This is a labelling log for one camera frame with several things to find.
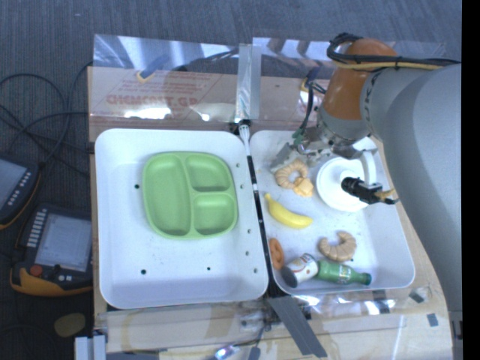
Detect yellow toy pastry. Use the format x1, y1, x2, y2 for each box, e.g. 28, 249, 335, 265
293, 177, 315, 198

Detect green divided plate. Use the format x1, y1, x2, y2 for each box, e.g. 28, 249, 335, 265
142, 151, 240, 240

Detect brown cardboard board red print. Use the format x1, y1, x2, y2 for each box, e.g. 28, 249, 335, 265
87, 65, 453, 360

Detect white round bowl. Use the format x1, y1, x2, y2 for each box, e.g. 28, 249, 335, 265
315, 157, 371, 214

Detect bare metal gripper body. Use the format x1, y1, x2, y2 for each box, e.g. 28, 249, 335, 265
294, 127, 365, 161

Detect yellow banana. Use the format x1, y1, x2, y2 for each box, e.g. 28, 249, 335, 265
263, 193, 314, 230

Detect white plastic tray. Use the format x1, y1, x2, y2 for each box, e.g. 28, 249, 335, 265
94, 127, 270, 311
248, 129, 416, 297

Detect black cylinder on white bracket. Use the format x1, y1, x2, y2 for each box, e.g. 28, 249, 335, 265
340, 146, 384, 206

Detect green bottle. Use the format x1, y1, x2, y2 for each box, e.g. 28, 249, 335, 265
316, 259, 373, 287

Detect tan ring-shaped bread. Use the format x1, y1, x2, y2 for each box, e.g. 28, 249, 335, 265
274, 159, 310, 190

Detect white can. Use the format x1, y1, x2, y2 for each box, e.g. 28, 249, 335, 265
280, 253, 320, 289

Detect tan croissant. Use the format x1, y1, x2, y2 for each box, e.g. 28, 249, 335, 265
318, 231, 358, 263

